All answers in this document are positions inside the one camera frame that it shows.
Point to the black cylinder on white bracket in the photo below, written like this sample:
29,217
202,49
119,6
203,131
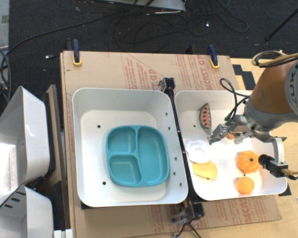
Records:
273,166

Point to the thin black rod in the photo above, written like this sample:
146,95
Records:
179,130

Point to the orange pumpkin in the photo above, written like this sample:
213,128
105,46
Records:
247,162

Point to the white plastic tray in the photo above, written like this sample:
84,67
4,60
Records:
89,157
226,147

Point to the small orange carrot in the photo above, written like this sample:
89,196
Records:
230,136

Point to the yellow heart-shaped slice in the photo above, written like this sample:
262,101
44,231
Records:
205,170

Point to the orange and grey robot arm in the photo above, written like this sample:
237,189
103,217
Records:
270,95

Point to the orange ball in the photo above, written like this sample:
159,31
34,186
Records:
245,185

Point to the brown cardboard board red print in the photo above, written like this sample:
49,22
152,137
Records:
114,68

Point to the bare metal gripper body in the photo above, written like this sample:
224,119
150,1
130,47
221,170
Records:
243,127

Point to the white plastic bin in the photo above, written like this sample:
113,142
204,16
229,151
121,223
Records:
24,214
17,142

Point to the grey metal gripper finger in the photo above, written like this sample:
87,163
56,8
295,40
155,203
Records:
217,133
241,138

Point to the white plastic cup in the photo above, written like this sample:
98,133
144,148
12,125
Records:
198,151

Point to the blue divided plate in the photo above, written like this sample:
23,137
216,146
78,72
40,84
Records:
149,155

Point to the red watermelon slice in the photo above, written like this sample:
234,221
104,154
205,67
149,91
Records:
205,116

